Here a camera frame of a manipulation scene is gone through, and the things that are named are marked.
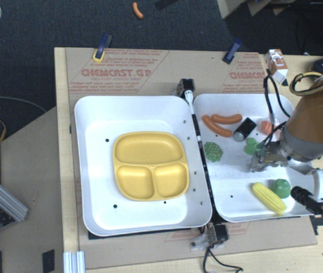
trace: toy sausage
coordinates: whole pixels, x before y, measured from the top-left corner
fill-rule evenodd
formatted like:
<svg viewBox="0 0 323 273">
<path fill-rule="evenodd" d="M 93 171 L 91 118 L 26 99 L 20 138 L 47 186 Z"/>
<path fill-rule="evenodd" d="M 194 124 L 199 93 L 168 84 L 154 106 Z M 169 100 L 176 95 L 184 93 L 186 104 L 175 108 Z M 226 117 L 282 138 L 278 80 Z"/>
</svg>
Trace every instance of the toy sausage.
<svg viewBox="0 0 323 273">
<path fill-rule="evenodd" d="M 232 136 L 232 131 L 230 131 L 228 129 L 224 129 L 221 126 L 218 126 L 217 124 L 214 123 L 214 121 L 208 115 L 203 115 L 202 121 L 214 133 L 216 133 L 222 137 L 225 137 L 225 138 L 229 138 L 230 136 Z"/>
<path fill-rule="evenodd" d="M 138 9 L 138 4 L 136 2 L 132 4 L 132 10 L 139 19 L 143 19 L 144 15 Z"/>
<path fill-rule="evenodd" d="M 214 122 L 221 123 L 223 125 L 232 125 L 234 123 L 240 122 L 242 120 L 242 115 L 235 114 L 231 116 L 221 116 L 218 114 L 212 114 L 211 119 Z"/>
</svg>

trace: wooden table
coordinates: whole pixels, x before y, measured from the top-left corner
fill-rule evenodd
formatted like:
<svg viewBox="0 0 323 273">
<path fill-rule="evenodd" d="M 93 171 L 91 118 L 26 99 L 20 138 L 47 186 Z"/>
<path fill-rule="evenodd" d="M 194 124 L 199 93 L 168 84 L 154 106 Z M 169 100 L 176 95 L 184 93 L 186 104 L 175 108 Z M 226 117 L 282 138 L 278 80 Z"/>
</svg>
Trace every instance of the wooden table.
<svg viewBox="0 0 323 273">
<path fill-rule="evenodd" d="M 319 59 L 315 56 L 284 56 L 289 72 L 288 81 L 294 75 L 307 72 L 309 66 Z M 69 133 L 70 113 L 67 82 L 67 60 L 65 48 L 55 48 L 57 118 L 59 129 L 61 203 L 63 218 L 64 251 L 79 251 L 77 234 L 76 198 L 74 193 L 74 173 L 72 157 L 72 141 Z M 299 98 L 290 94 L 288 88 L 279 88 L 295 106 Z M 323 168 L 323 157 L 313 162 L 315 167 Z M 323 272 L 323 226 L 318 229 L 318 244 L 307 247 L 294 247 L 271 251 L 257 251 L 243 254 L 221 256 L 221 261 L 244 268 L 244 272 Z M 112 268 L 87 270 L 87 272 L 202 272 L 202 259 L 190 258 L 156 263 L 137 264 Z M 211 258 L 208 259 L 209 271 L 228 272 Z"/>
</svg>

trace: white bracket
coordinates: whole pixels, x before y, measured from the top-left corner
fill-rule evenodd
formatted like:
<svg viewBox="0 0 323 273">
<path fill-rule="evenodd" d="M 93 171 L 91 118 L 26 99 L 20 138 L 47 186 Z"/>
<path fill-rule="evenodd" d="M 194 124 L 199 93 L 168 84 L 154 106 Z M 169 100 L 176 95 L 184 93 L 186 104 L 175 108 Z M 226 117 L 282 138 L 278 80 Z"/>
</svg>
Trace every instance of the white bracket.
<svg viewBox="0 0 323 273">
<path fill-rule="evenodd" d="M 86 261 L 83 251 L 63 253 L 64 273 L 86 273 Z"/>
<path fill-rule="evenodd" d="M 313 196 L 319 202 L 323 201 L 323 170 L 315 169 L 312 171 L 314 180 L 314 192 Z"/>
</svg>

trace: black cable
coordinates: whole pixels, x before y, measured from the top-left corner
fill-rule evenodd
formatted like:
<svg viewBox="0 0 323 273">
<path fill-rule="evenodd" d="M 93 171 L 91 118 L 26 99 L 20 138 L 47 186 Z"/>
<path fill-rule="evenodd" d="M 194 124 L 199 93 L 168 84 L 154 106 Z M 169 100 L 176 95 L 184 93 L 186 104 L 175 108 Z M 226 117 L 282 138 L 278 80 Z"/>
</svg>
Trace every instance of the black cable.
<svg viewBox="0 0 323 273">
<path fill-rule="evenodd" d="M 265 146 L 267 147 L 268 145 L 269 145 L 269 143 L 270 143 L 270 141 L 271 141 L 271 139 L 272 139 L 272 137 L 273 137 L 273 135 L 274 135 L 274 133 L 276 133 L 278 130 L 280 130 L 280 129 L 283 129 L 283 127 L 284 127 L 284 125 L 286 124 L 287 122 L 286 121 L 284 121 L 284 122 L 282 122 L 280 125 L 278 125 L 276 128 L 274 128 L 272 131 L 271 131 L 271 133 L 269 133 L 268 134 L 268 136 L 262 141 L 262 143 L 266 143 L 268 140 L 268 142 L 265 144 Z"/>
<path fill-rule="evenodd" d="M 270 79 L 270 81 L 272 82 L 272 84 L 273 84 L 273 86 L 274 86 L 274 90 L 275 90 L 276 98 L 278 99 L 278 104 L 279 104 L 279 106 L 280 106 L 280 108 L 281 108 L 282 112 L 283 112 L 287 117 L 291 117 L 291 116 L 290 116 L 290 114 L 289 114 L 289 113 L 287 113 L 287 112 L 286 112 L 286 110 L 284 109 L 283 104 L 281 104 L 280 95 L 279 95 L 279 91 L 278 91 L 278 86 L 276 85 L 276 83 L 275 83 L 274 79 L 273 79 L 270 75 L 268 75 L 268 76 L 266 77 L 266 81 L 267 81 L 268 79 Z"/>
<path fill-rule="evenodd" d="M 285 108 L 283 107 L 283 104 L 281 103 L 281 100 L 280 100 L 280 95 L 279 95 L 279 91 L 278 91 L 278 87 L 276 86 L 276 83 L 274 81 L 274 79 L 268 75 L 264 78 L 264 83 L 263 83 L 263 86 L 264 86 L 264 95 L 265 95 L 265 100 L 266 100 L 266 103 L 268 105 L 268 109 L 269 109 L 269 114 L 273 115 L 273 108 L 271 106 L 271 102 L 270 102 L 270 99 L 269 99 L 269 90 L 268 90 L 268 80 L 271 80 L 272 84 L 273 84 L 273 87 L 274 87 L 274 90 L 275 90 L 275 94 L 276 94 L 276 98 L 278 99 L 278 104 L 281 108 L 281 110 L 283 111 L 283 113 L 287 116 L 287 117 L 290 117 L 290 114 L 287 113 L 287 111 L 285 110 Z M 266 146 L 268 146 L 272 140 L 272 137 L 273 137 L 273 134 L 275 131 L 274 129 L 274 123 L 271 122 L 271 130 L 272 132 L 268 135 L 268 137 L 264 140 L 264 143 L 266 141 L 268 141 L 266 143 Z"/>
<path fill-rule="evenodd" d="M 223 264 L 220 260 L 218 260 L 216 258 L 215 255 L 213 255 L 213 253 L 211 252 L 211 248 L 213 247 L 212 246 L 209 246 L 207 249 L 206 249 L 206 253 L 205 253 L 205 256 L 203 258 L 203 272 L 204 273 L 208 273 L 207 270 L 206 270 L 206 262 L 207 262 L 207 257 L 208 255 L 210 254 L 212 256 L 212 258 L 220 265 L 224 266 L 224 267 L 228 267 L 228 268 L 234 268 L 236 269 L 235 273 L 239 273 L 239 272 L 243 272 L 243 268 L 241 267 L 238 267 L 238 266 L 232 266 L 232 265 L 227 265 L 227 264 Z"/>
<path fill-rule="evenodd" d="M 203 234 L 205 232 L 205 228 L 206 226 L 199 227 L 198 230 L 200 231 L 201 234 Z"/>
<path fill-rule="evenodd" d="M 305 53 L 305 47 L 308 41 L 308 38 L 311 37 L 312 35 L 315 35 L 319 38 L 318 43 L 322 48 L 322 55 L 323 55 L 323 23 L 317 23 L 317 22 L 313 22 L 311 21 L 303 12 L 302 10 L 304 10 L 303 8 L 299 9 L 296 5 L 291 5 L 289 7 L 290 10 L 293 10 L 293 12 L 297 15 L 297 23 L 295 25 L 296 29 L 295 29 L 295 35 L 296 35 L 296 43 L 297 43 L 297 47 L 300 50 L 301 54 L 303 55 Z M 306 37 L 304 38 L 303 44 L 300 45 L 299 43 L 299 38 L 298 38 L 298 21 L 302 20 L 303 22 L 305 22 L 307 24 L 307 26 L 310 28 L 310 32 L 306 35 Z"/>
<path fill-rule="evenodd" d="M 30 105 L 35 106 L 36 108 L 40 109 L 44 113 L 47 112 L 45 108 L 43 108 L 40 105 L 35 104 L 35 103 L 31 102 L 31 101 L 28 101 L 28 100 L 24 100 L 24 99 L 20 99 L 20 98 L 15 98 L 15 97 L 7 97 L 7 96 L 0 96 L 0 99 L 14 100 L 14 101 L 19 101 L 19 102 L 22 102 L 22 103 L 30 104 Z"/>
</svg>

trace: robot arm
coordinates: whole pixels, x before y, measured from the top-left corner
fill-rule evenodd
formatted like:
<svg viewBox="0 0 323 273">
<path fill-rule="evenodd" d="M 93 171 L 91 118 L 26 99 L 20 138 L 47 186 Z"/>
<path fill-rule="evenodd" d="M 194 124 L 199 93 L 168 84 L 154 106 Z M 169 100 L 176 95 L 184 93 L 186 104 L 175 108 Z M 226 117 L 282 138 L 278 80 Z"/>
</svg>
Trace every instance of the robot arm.
<svg viewBox="0 0 323 273">
<path fill-rule="evenodd" d="M 253 172 L 268 166 L 285 167 L 292 160 L 306 163 L 323 156 L 323 76 L 310 89 L 295 91 L 296 83 L 303 77 L 296 76 L 290 85 L 290 90 L 302 99 L 282 127 L 279 141 L 261 144 L 262 149 L 255 152 L 251 162 Z"/>
</svg>

